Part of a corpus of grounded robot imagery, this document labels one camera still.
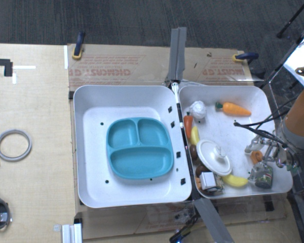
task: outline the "small metal can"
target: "small metal can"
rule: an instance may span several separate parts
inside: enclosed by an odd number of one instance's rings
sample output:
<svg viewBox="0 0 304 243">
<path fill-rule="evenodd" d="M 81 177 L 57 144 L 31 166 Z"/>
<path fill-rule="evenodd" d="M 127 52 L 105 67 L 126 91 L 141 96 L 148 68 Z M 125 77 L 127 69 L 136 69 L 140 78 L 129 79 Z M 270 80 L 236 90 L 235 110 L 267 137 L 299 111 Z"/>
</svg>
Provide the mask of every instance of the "small metal can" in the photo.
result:
<svg viewBox="0 0 304 243">
<path fill-rule="evenodd" d="M 255 186 L 270 189 L 273 182 L 273 168 L 270 166 L 263 166 L 263 169 L 256 174 Z"/>
</svg>

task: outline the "clamp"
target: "clamp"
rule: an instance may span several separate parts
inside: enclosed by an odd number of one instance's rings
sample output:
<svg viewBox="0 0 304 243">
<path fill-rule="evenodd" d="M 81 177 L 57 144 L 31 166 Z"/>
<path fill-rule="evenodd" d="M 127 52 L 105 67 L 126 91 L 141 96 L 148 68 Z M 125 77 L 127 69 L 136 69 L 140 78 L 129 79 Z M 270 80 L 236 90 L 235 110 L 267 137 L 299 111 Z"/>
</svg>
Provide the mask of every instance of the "clamp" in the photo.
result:
<svg viewBox="0 0 304 243">
<path fill-rule="evenodd" d="M 259 58 L 259 54 L 255 52 L 248 52 L 248 53 L 243 53 L 243 54 L 234 54 L 232 56 L 232 59 L 234 62 L 240 62 L 242 63 L 243 60 L 247 59 L 248 64 L 252 62 L 252 60 Z"/>
<path fill-rule="evenodd" d="M 75 48 L 73 49 L 72 53 L 72 59 L 79 60 L 82 56 L 82 43 L 85 38 L 85 33 L 83 31 L 79 31 L 78 33 L 78 39 L 77 44 L 75 45 Z"/>
</svg>

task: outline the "orange carrot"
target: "orange carrot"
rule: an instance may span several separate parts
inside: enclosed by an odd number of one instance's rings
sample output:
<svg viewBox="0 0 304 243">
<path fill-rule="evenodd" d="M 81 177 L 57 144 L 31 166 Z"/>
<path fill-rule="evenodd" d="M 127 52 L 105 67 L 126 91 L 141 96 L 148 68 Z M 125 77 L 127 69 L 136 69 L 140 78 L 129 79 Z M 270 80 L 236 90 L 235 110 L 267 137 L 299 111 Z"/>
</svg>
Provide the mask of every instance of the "orange carrot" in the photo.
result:
<svg viewBox="0 0 304 243">
<path fill-rule="evenodd" d="M 217 102 L 215 104 L 215 109 L 222 109 L 223 112 L 225 112 L 227 114 L 232 114 L 232 115 L 241 115 L 241 116 L 250 116 L 251 115 L 251 111 L 249 111 L 237 104 L 229 103 L 229 102 L 225 102 L 223 104 L 220 104 L 219 102 Z"/>
<path fill-rule="evenodd" d="M 188 139 L 192 136 L 192 125 L 193 125 L 193 117 L 187 112 L 187 115 L 183 117 L 183 125 L 184 130 L 186 131 L 186 136 Z"/>
</svg>

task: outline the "gray ring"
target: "gray ring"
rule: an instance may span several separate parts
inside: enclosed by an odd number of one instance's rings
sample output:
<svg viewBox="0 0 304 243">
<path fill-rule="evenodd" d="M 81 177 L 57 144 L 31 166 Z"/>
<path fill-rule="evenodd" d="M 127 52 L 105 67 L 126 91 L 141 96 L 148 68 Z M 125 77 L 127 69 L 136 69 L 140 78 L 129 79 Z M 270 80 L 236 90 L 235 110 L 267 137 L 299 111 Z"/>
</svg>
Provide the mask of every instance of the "gray ring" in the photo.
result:
<svg viewBox="0 0 304 243">
<path fill-rule="evenodd" d="M 0 134 L 0 143 L 1 143 L 2 139 L 4 139 L 6 136 L 8 136 L 10 134 L 20 134 L 20 135 L 24 136 L 26 138 L 26 140 L 28 141 L 28 148 L 26 149 L 26 151 L 17 157 L 6 156 L 0 150 L 0 157 L 2 159 L 6 160 L 6 161 L 10 161 L 10 162 L 16 162 L 16 161 L 22 160 L 29 154 L 29 152 L 31 150 L 31 139 L 30 139 L 30 136 L 25 131 L 18 130 L 18 129 L 12 129 L 12 130 L 6 130 L 5 132 Z"/>
</svg>

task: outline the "toy banana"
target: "toy banana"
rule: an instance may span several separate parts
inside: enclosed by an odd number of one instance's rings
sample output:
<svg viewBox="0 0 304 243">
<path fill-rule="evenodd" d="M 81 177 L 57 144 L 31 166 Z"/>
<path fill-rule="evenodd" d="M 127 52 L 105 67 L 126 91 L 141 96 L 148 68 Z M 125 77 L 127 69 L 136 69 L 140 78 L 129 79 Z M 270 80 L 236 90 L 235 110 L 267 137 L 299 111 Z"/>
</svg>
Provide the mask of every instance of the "toy banana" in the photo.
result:
<svg viewBox="0 0 304 243">
<path fill-rule="evenodd" d="M 193 126 L 192 128 L 192 134 L 191 134 L 191 144 L 197 146 L 197 143 L 199 142 L 199 134 L 198 134 L 198 129 L 197 126 Z"/>
<path fill-rule="evenodd" d="M 248 179 L 244 177 L 234 176 L 232 174 L 222 176 L 222 179 L 224 183 L 235 187 L 241 187 L 248 183 Z"/>
</svg>

